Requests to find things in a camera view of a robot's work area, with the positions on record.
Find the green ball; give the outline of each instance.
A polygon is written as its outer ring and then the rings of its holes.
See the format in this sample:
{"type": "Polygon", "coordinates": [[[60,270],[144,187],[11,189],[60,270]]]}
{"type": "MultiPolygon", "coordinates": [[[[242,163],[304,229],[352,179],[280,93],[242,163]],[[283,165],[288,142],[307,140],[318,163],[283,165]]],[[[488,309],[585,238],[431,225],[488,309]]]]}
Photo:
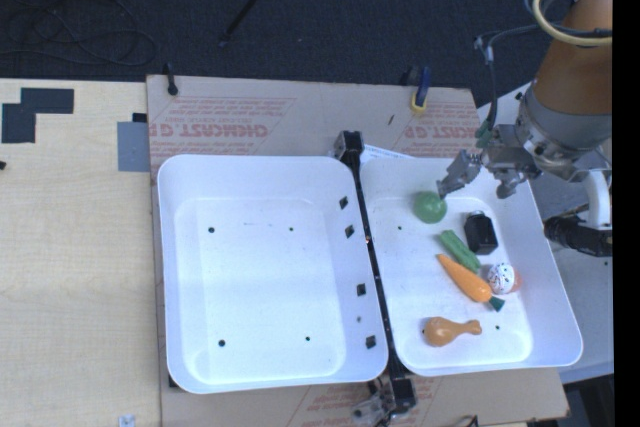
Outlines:
{"type": "Polygon", "coordinates": [[[421,192],[413,204],[413,211],[425,223],[439,223],[447,213],[447,202],[433,191],[421,192]]]}

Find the toy food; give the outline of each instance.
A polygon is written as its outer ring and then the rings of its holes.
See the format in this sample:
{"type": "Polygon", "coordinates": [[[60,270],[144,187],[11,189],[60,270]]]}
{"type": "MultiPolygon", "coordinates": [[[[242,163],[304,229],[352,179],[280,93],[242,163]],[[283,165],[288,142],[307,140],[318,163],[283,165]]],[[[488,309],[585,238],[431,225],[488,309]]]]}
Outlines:
{"type": "Polygon", "coordinates": [[[436,347],[442,347],[453,342],[462,333],[479,335],[482,333],[482,327],[477,320],[460,324],[444,317],[431,317],[424,325],[422,332],[427,342],[436,347]]]}
{"type": "Polygon", "coordinates": [[[425,223],[435,224],[447,213],[447,202],[436,192],[421,192],[413,202],[413,211],[425,223]]]}
{"type": "Polygon", "coordinates": [[[491,295],[491,287],[489,283],[483,280],[477,274],[458,262],[449,258],[447,255],[436,255],[438,261],[442,264],[447,274],[458,285],[468,297],[479,303],[489,303],[496,311],[500,311],[504,306],[504,300],[491,295]]]}
{"type": "Polygon", "coordinates": [[[480,270],[480,260],[478,260],[476,254],[462,242],[455,231],[444,230],[440,234],[440,242],[453,254],[459,264],[464,265],[476,274],[478,273],[480,270]]]}
{"type": "Polygon", "coordinates": [[[494,294],[502,295],[518,290],[522,278],[511,264],[502,262],[489,269],[487,281],[494,294]]]}

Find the black fabric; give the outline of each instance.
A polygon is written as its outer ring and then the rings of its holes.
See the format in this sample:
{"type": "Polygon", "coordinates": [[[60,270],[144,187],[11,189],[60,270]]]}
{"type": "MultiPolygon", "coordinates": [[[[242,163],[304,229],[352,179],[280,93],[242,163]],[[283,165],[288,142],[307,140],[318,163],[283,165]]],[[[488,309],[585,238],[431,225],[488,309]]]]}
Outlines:
{"type": "MultiPolygon", "coordinates": [[[[142,81],[170,62],[176,75],[399,84],[429,66],[433,86],[483,105],[474,37],[533,23],[523,0],[258,0],[220,48],[246,2],[0,0],[0,76],[142,81]]],[[[498,95],[531,80],[549,42],[538,31],[497,44],[498,95]]]]}

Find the brown cylinder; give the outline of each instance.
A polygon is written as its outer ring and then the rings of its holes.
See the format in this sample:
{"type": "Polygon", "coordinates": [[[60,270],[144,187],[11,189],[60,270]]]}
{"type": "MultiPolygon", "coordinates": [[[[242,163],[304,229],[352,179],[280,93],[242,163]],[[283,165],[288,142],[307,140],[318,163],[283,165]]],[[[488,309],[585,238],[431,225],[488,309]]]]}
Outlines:
{"type": "MultiPolygon", "coordinates": [[[[613,0],[577,0],[562,25],[613,29],[613,0]]],[[[554,39],[533,81],[536,99],[567,114],[612,114],[612,57],[611,44],[582,47],[554,39]]]]}

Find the yellow cable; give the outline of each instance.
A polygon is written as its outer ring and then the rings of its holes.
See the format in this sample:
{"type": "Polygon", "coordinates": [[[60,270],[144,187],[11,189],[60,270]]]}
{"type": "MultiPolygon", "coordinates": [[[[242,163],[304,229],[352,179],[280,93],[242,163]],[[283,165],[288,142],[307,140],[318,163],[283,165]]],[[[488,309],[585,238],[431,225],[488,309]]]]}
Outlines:
{"type": "Polygon", "coordinates": [[[611,45],[613,41],[613,36],[608,36],[606,38],[587,38],[580,36],[572,36],[570,34],[565,34],[564,32],[559,31],[553,25],[551,25],[545,19],[544,15],[540,11],[540,0],[533,0],[533,16],[536,21],[540,24],[542,30],[546,33],[550,34],[557,40],[560,40],[564,43],[569,43],[571,45],[578,46],[588,46],[588,47],[601,47],[605,45],[611,45]]]}

